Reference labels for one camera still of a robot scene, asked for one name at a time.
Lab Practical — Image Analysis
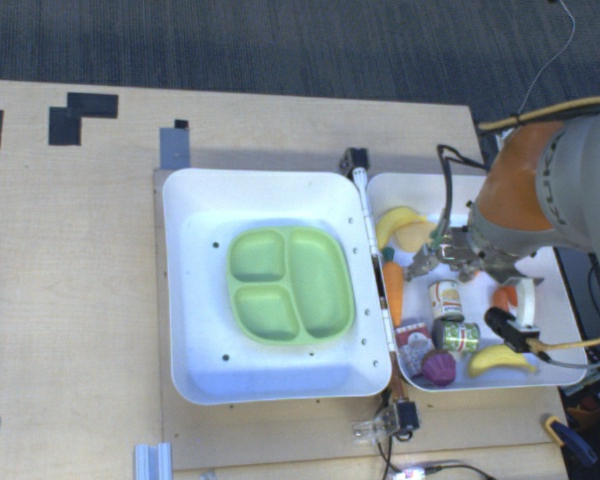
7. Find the white and orange can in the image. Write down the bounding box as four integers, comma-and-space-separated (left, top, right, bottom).
427, 278, 465, 322

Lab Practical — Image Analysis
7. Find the orange carrot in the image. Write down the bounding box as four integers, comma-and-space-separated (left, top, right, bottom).
380, 246, 407, 329

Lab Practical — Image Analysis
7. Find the black cylinder on white bracket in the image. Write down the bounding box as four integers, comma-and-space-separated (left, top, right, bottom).
483, 276, 545, 355

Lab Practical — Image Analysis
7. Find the white plastic tray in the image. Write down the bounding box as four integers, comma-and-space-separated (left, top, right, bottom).
161, 167, 394, 407
365, 171, 591, 394

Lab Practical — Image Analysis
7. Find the green and white can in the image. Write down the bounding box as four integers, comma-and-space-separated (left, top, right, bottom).
431, 318, 482, 355

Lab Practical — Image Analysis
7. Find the green divided plate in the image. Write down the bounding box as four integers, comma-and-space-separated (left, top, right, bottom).
225, 225, 358, 347

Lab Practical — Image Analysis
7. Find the red and white carton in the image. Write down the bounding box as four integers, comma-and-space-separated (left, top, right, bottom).
394, 319, 436, 378

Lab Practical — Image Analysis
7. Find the small orange toy food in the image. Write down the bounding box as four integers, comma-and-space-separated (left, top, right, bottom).
491, 284, 520, 312

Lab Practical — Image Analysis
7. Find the black block with thin wires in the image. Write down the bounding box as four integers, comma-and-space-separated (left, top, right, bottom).
341, 147, 371, 177
394, 399, 422, 433

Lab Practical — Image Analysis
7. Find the pale yellow chip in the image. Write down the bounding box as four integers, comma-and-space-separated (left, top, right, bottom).
394, 220, 439, 255

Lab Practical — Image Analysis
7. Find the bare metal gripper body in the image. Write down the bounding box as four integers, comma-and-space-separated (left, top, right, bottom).
433, 226, 519, 285

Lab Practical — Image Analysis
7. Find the yellow banana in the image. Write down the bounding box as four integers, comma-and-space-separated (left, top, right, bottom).
466, 343, 539, 380
375, 205, 429, 251

